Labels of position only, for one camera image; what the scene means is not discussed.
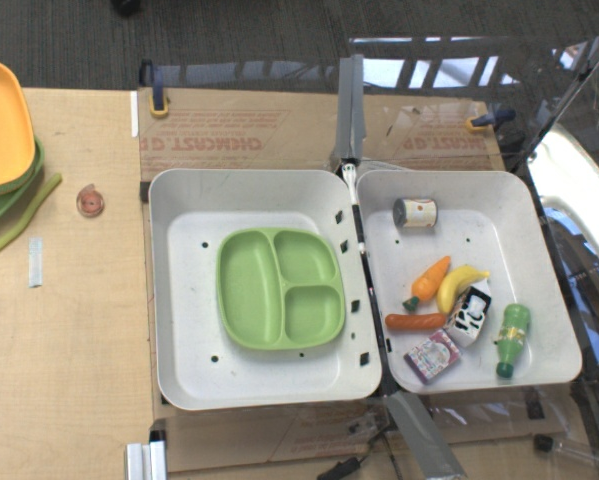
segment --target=white tray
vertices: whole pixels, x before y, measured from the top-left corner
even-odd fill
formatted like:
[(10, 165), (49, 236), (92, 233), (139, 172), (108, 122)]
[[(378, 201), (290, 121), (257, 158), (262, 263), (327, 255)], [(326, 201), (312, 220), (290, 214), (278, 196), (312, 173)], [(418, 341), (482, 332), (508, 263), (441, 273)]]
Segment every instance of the white tray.
[[(153, 180), (149, 197), (157, 374), (170, 403), (204, 410), (362, 399), (375, 391), (381, 364), (350, 196), (339, 178), (325, 171), (174, 169)], [(229, 337), (217, 302), (217, 250), (230, 233), (249, 227), (305, 229), (331, 245), (346, 299), (337, 338), (305, 350), (260, 351)], [(352, 301), (359, 301), (355, 312)]]
[[(436, 393), (503, 385), (540, 385), (572, 380), (581, 351), (554, 273), (527, 187), (505, 172), (370, 171), (357, 184), (366, 245), (382, 320), (404, 313), (414, 279), (445, 255), (451, 267), (464, 263), (489, 270), (492, 304), (476, 343), (430, 384), (423, 384), (403, 355), (430, 332), (396, 332), (384, 326), (395, 380), (406, 390)], [(432, 228), (400, 228), (393, 222), (397, 198), (432, 198), (438, 220)], [(512, 379), (495, 374), (494, 340), (507, 304), (532, 311), (527, 345)], [(419, 311), (436, 311), (434, 301)]]

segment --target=toy carrot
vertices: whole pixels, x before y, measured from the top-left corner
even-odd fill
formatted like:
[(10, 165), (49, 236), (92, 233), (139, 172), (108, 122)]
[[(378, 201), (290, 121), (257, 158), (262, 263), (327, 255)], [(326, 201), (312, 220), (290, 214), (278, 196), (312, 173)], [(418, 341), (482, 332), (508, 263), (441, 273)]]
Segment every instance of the toy carrot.
[(443, 313), (430, 313), (428, 315), (397, 315), (391, 313), (384, 320), (389, 329), (396, 331), (426, 331), (439, 329), (446, 323)]
[(419, 302), (431, 300), (437, 293), (449, 266), (450, 256), (444, 256), (421, 274), (412, 283), (412, 297), (403, 303), (403, 307), (412, 312), (417, 309)]

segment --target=bottle label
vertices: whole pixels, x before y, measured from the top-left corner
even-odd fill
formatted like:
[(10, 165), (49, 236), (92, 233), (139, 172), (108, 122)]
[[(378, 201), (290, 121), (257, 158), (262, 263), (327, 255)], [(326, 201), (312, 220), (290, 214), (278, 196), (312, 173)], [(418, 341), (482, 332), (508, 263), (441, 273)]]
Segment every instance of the bottle label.
[(520, 329), (519, 327), (504, 325), (499, 330), (497, 342), (504, 340), (515, 341), (519, 344), (519, 346), (523, 346), (524, 342), (526, 341), (526, 331)]

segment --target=green bottle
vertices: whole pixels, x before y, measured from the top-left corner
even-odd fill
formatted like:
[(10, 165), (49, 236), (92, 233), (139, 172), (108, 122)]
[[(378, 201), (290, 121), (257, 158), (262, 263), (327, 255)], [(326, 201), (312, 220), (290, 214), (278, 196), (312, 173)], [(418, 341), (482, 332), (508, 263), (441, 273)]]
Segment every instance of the green bottle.
[(521, 304), (509, 304), (503, 310), (503, 323), (495, 344), (499, 352), (497, 375), (504, 379), (512, 377), (513, 363), (523, 350), (530, 324), (530, 310)]

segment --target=sausage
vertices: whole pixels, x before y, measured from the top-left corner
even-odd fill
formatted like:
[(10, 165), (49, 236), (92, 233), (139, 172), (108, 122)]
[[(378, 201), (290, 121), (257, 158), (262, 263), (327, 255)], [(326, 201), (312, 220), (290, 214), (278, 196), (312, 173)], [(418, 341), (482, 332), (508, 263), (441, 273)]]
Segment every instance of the sausage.
[(446, 323), (443, 313), (429, 313), (426, 315), (398, 315), (391, 313), (386, 316), (385, 322), (389, 329), (395, 331), (426, 331), (443, 327)]

